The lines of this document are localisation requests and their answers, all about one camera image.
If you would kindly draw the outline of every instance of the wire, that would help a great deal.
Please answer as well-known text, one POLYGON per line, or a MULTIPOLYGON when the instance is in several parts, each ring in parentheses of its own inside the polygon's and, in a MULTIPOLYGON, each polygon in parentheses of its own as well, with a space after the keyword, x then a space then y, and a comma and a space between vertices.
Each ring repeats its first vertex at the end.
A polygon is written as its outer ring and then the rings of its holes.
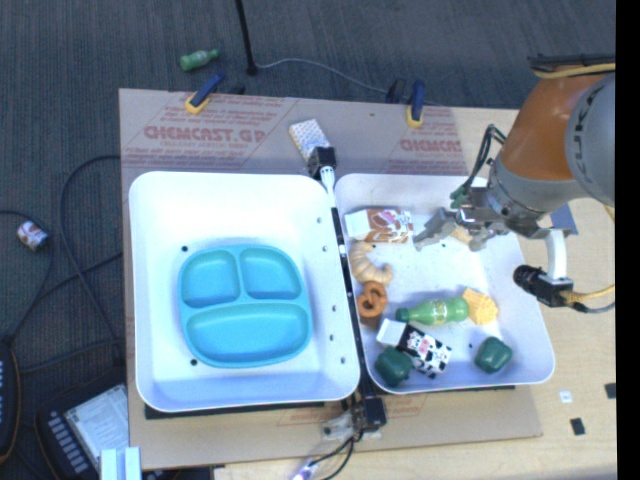
POLYGON ((13 451, 18 456, 18 458, 22 461, 22 463, 26 466, 26 468, 29 470, 29 473, 31 473, 32 476, 34 476, 38 480, 49 480, 51 478, 50 476, 45 475, 44 473, 41 473, 40 471, 38 471, 36 467, 33 464, 31 464, 29 459, 26 457, 24 452, 19 447, 15 446, 13 448, 13 451))
POLYGON ((469 187, 471 187, 473 180, 480 172, 480 169, 482 169, 484 164, 487 163, 492 140, 495 140, 502 145, 504 144, 506 137, 500 130, 498 130, 498 128, 496 128, 495 125, 490 124, 489 126, 487 126, 487 129, 485 130, 482 137, 482 142, 480 143, 478 155, 476 156, 476 161, 473 168, 471 169, 471 173, 469 174, 467 180, 454 192, 455 196, 452 195, 454 199, 457 198, 460 194, 466 194, 466 192, 469 190, 469 187))
MULTIPOLYGON (((20 216, 26 220, 30 220, 31 222, 33 222, 36 226, 38 226, 40 229, 42 229, 43 231, 50 229, 48 226, 45 226, 44 224, 42 224, 40 222, 39 219, 36 219, 30 215, 27 215, 26 213, 17 211, 17 210, 0 210, 0 215, 17 215, 20 216)), ((47 269, 45 271, 45 274, 42 278, 42 281, 40 282, 37 291, 35 292, 33 298, 31 299, 31 303, 27 306, 27 309, 22 313, 22 315, 20 316, 20 318, 15 322, 13 328, 6 333, 6 335, 3 337, 4 342, 11 346, 13 343, 13 340, 16 337, 16 334, 18 334, 18 331, 20 330, 20 327, 22 327, 22 324, 24 324, 24 322, 26 321, 27 317, 31 314, 31 310, 33 309, 33 307, 36 305, 36 302, 38 301, 38 298, 40 297, 40 292, 42 291, 42 289, 44 288, 44 285, 47 282, 47 279, 49 278, 49 275, 51 274, 51 270, 52 270, 52 266, 53 266, 53 252, 51 251, 51 248, 49 246, 49 244, 47 242, 44 243, 44 245, 42 246, 42 250, 45 250, 48 255, 49 255, 49 262, 47 264, 47 269)))
POLYGON ((345 448, 348 447, 349 449, 347 450, 347 454, 345 455, 345 458, 343 459, 343 461, 340 464, 340 466, 338 467, 338 469, 336 471, 334 471, 333 473, 331 473, 329 476, 324 477, 322 480, 330 480, 331 478, 335 478, 346 467, 347 463, 349 462, 349 459, 351 458, 351 455, 353 454, 353 450, 355 448, 355 443, 357 443, 361 439, 362 439, 362 433, 354 435, 354 436, 351 436, 349 439, 347 439, 344 443, 342 443, 340 446, 338 446, 332 452, 327 453, 326 455, 323 455, 322 457, 320 457, 318 459, 310 461, 309 462, 309 466, 315 466, 315 465, 319 464, 322 461, 330 459, 331 457, 335 457, 342 450, 344 450, 345 448))
POLYGON ((581 66, 579 68, 562 69, 559 71, 541 71, 534 69, 533 72, 538 78, 553 80, 556 78, 567 78, 570 76, 598 75, 616 70, 616 63, 595 64, 593 66, 581 66))
MULTIPOLYGON (((109 334, 111 335, 111 338, 113 340, 117 339, 117 334, 115 332, 115 330, 113 329, 113 326, 111 325, 111 322, 109 321, 109 319, 107 318, 107 314, 104 311, 104 309, 102 308, 102 306, 100 305, 100 303, 98 302, 98 300, 96 299, 95 294, 93 293, 93 290, 91 289, 91 286, 89 285, 89 282, 87 281, 87 278, 84 276, 83 271, 80 269, 80 266, 78 265, 78 260, 76 259, 71 246, 69 245, 69 240, 67 239, 66 233, 65 233, 65 226, 64 226, 64 199, 65 199, 65 195, 66 195, 66 191, 67 191, 67 187, 69 186, 69 183, 71 182, 71 180, 83 169, 85 169, 86 167, 88 167, 89 165, 95 163, 95 162, 100 162, 103 160, 119 160, 120 156, 119 155, 104 155, 104 156, 98 156, 98 157, 94 157, 91 158, 89 160, 87 160, 86 162, 83 162, 82 164, 80 164, 78 167, 76 167, 76 169, 67 177, 67 179, 65 180, 63 186, 62 186, 62 190, 60 192, 60 202, 59 202, 59 227, 60 227, 60 238, 62 240, 62 244, 64 246, 64 249, 67 253, 67 257, 69 258, 69 261, 71 262, 71 265, 73 267, 73 269, 75 270, 76 276, 77 278, 80 280, 85 292, 87 293, 87 295, 89 296, 89 299, 91 300, 91 304, 93 305, 93 307, 97 310, 98 314, 101 316, 105 326, 107 327, 107 330, 109 331, 109 334)), ((120 350, 120 346, 119 345, 114 345, 114 350, 117 354, 116 357, 116 361, 118 362, 122 362, 124 361, 124 354, 122 352, 122 350, 120 350)))
MULTIPOLYGON (((356 84, 356 85, 359 85, 360 87, 363 87, 363 88, 368 89, 370 91, 374 91, 374 92, 377 92, 377 93, 380 93, 380 94, 384 94, 384 95, 386 95, 387 92, 388 92, 387 90, 380 89, 379 87, 374 87, 372 85, 365 84, 364 82, 361 82, 360 80, 356 80, 355 78, 343 73, 342 71, 338 71, 337 69, 332 68, 331 66, 328 66, 327 64, 323 64, 321 62, 317 62, 317 61, 309 60, 309 59, 300 59, 298 57, 288 57, 288 58, 285 58, 285 59, 277 60, 275 62, 271 62, 270 64, 256 64, 256 66, 258 68, 260 68, 260 69, 270 69, 270 68, 274 68, 276 66, 279 66, 281 64, 286 64, 288 62, 298 62, 298 63, 301 63, 301 64, 309 64, 311 66, 315 66, 315 67, 318 67, 318 68, 321 68, 321 69, 326 69, 327 71, 333 73, 334 75, 342 77, 345 80, 348 80, 349 82, 351 82, 353 84, 356 84)), ((427 105, 432 105, 432 106, 438 106, 438 107, 442 106, 440 103, 437 103, 437 102, 434 102, 434 101, 425 101, 425 103, 427 105)))
MULTIPOLYGON (((604 210, 607 212, 607 215, 609 215, 609 218, 611 219, 611 221, 615 224, 616 222, 615 209, 610 206, 607 206, 606 204, 603 204, 602 206, 604 210)), ((577 309, 578 311, 582 311, 583 313, 595 314, 595 313, 604 313, 606 311, 610 311, 613 308, 615 308, 615 305, 616 305, 615 300, 611 304, 608 304, 604 307, 596 308, 596 309, 591 309, 585 306, 583 302, 586 302, 591 299, 603 297, 605 295, 609 295, 610 293, 614 293, 615 290, 616 290, 616 285, 614 283, 608 286, 607 288, 603 288, 602 290, 597 290, 590 293, 580 293, 580 292, 575 292, 573 290, 568 290, 565 292, 560 292, 560 295, 566 300, 567 305, 569 307, 577 309)))
POLYGON ((106 341, 100 341, 98 343, 93 343, 81 349, 74 350, 72 352, 63 354, 62 356, 59 356, 53 359, 49 359, 42 363, 38 363, 38 364, 27 366, 27 367, 22 367, 20 368, 20 373, 22 375, 28 375, 30 373, 38 372, 40 370, 44 370, 45 368, 55 366, 58 363, 62 363, 63 361, 67 361, 68 359, 72 359, 76 356, 86 354, 87 352, 91 352, 92 350, 95 350, 95 349, 106 347, 106 346, 119 345, 122 341, 124 341, 123 338, 118 338, 115 340, 106 340, 106 341))
MULTIPOLYGON (((88 266, 88 267, 85 267, 85 268, 82 270, 82 273, 83 273, 83 274, 86 274, 86 273, 88 273, 88 272, 91 272, 92 270, 95 270, 95 269, 97 269, 97 268, 99 268, 99 267, 102 267, 103 265, 106 265, 107 263, 110 263, 110 262, 112 262, 113 260, 116 260, 116 259, 121 258, 121 257, 122 257, 122 252, 117 252, 117 253, 115 253, 114 255, 109 256, 108 258, 105 258, 105 259, 103 259, 103 260, 100 260, 100 261, 99 261, 99 262, 97 262, 97 263, 94 263, 93 265, 90 265, 90 266, 88 266)), ((58 290, 58 289, 62 288, 65 284, 67 284, 67 283, 69 283, 69 282, 73 281, 73 280, 74 280, 74 279, 76 279, 77 277, 78 277, 78 274, 77 274, 77 273, 73 273, 73 274, 71 274, 70 276, 68 276, 67 278, 65 278, 65 279, 63 279, 63 280, 61 280, 61 281, 58 281, 58 283, 57 283, 57 284, 53 285, 52 287, 50 287, 50 288, 48 288, 47 290, 45 290, 44 292, 42 292, 42 293, 41 293, 41 294, 36 298, 36 300, 34 301, 34 304, 39 303, 42 299, 44 299, 45 297, 48 297, 48 296, 49 296, 49 295, 51 295, 53 292, 55 292, 56 290, 58 290)))

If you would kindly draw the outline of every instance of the black stand pole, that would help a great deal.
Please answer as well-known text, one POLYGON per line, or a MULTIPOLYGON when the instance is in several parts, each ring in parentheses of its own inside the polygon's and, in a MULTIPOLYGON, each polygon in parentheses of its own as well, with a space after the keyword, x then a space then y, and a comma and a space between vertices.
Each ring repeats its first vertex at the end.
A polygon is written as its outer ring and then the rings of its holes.
POLYGON ((236 9, 238 10, 238 18, 240 19, 240 28, 242 29, 242 39, 244 40, 244 51, 247 55, 247 75, 256 76, 258 74, 258 66, 253 60, 251 51, 251 41, 249 40, 249 29, 247 28, 247 18, 244 15, 244 6, 242 0, 236 1, 236 9))

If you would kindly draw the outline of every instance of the cardboard sheet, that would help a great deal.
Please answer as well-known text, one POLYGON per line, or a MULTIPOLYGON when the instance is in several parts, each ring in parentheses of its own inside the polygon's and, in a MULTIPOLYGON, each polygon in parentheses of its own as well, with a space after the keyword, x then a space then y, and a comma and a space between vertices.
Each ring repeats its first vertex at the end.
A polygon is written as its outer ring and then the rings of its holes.
MULTIPOLYGON (((410 128, 405 107, 391 104, 218 94, 198 116, 184 110, 187 93, 120 90, 125 310, 131 446, 144 469, 224 464, 329 451, 320 423, 339 403, 209 416, 147 419, 135 386, 134 308, 127 194, 153 170, 304 173, 290 125, 316 119, 347 173, 465 175, 475 150, 464 151, 451 109, 425 108, 410 128)), ((529 388, 385 396, 388 424, 359 449, 539 436, 529 388)))

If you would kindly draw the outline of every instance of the white tray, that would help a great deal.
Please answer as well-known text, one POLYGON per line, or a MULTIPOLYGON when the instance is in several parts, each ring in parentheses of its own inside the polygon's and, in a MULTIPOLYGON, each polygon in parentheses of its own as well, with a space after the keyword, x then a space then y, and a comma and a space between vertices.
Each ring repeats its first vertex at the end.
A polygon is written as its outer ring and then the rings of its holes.
MULTIPOLYGON (((338 209, 342 216, 367 207, 399 207, 411 212, 415 232, 438 208, 448 208, 449 194, 464 177, 349 174, 336 185, 338 209)), ((347 249, 353 239, 345 236, 347 249)), ((493 298, 498 319, 479 326, 467 319, 462 323, 422 327, 422 330, 453 349, 446 370, 434 379, 411 371, 409 379, 395 388, 385 384, 374 363, 384 346, 376 341, 376 331, 361 325, 369 374, 385 391, 404 394, 427 391, 535 384, 553 373, 554 355, 537 301, 513 282, 513 271, 524 263, 517 237, 510 233, 492 238, 480 252, 449 237, 418 252, 411 241, 381 244, 369 258, 376 264, 390 264, 394 278, 388 286, 386 318, 395 319, 398 307, 412 307, 424 300, 461 295, 472 288, 493 298), (479 345, 488 336, 502 339, 513 349, 513 357, 495 373, 485 373, 473 364, 479 345)), ((352 279, 354 295, 361 291, 352 279)))
POLYGON ((129 191, 136 382, 162 412, 339 400, 360 368, 328 196, 304 176, 151 172, 129 191), (295 358, 256 368, 194 361, 182 335, 177 279, 189 254, 253 243, 300 270, 313 335, 295 358))

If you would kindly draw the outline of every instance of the small can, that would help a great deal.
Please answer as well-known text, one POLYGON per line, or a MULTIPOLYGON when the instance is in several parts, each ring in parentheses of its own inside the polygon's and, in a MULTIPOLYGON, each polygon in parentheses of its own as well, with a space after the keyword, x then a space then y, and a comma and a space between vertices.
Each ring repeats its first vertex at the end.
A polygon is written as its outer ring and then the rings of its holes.
POLYGON ((33 252, 40 249, 49 238, 49 235, 45 231, 30 220, 20 225, 16 235, 18 239, 33 252))

